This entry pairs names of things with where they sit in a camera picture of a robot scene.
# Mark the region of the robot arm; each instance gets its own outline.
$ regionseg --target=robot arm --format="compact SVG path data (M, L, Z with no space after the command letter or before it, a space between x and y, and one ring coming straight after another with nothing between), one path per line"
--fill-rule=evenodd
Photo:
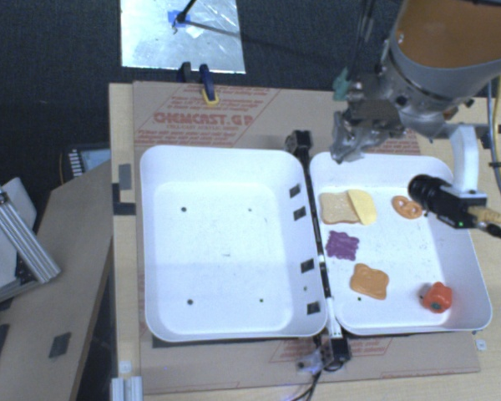
M479 127L448 121L500 74L501 0L402 0L376 73L344 70L335 84L347 91L348 110L335 115L332 158L359 159L406 128L450 139L454 182L442 189L485 203L476 191Z

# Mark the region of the tray with toy food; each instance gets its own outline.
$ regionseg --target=tray with toy food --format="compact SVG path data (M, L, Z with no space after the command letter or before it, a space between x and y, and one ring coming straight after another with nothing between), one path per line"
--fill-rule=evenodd
M392 203L407 196L415 175L448 180L441 161L368 155L338 165L323 153L310 170L333 314L346 330L488 324L491 307L468 232L415 218L407 197ZM140 184L145 317L156 337L306 337L324 328L331 303L304 170L293 155L160 145L141 157Z
M408 198L416 175L452 180L427 156L311 161L334 312L359 335L475 330L492 309L468 231L423 215Z

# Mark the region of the red toy tomato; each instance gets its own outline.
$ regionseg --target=red toy tomato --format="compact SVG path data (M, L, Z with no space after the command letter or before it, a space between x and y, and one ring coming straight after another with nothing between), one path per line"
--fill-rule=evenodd
M425 294L423 305L434 313L447 311L453 303L453 290L441 282L436 282Z

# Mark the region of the toy bread slice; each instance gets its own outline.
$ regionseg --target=toy bread slice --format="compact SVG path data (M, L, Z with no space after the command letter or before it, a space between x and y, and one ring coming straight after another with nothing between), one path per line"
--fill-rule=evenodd
M349 195L354 211L364 226L372 224L377 220L377 208L375 208L375 204L369 193L364 190L348 190L347 194Z
M346 191L321 193L319 201L321 203L321 219L325 224L358 223L360 221Z
M351 277L351 289L366 296L384 300L390 278L383 271L371 269L368 265L357 264Z

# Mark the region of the silver metal sheet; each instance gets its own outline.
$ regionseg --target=silver metal sheet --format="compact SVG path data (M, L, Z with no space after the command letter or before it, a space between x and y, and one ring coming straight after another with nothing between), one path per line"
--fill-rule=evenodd
M120 1L123 66L178 69L190 61L193 70L207 63L217 73L245 73L235 0L197 0L177 33L174 15L189 0Z

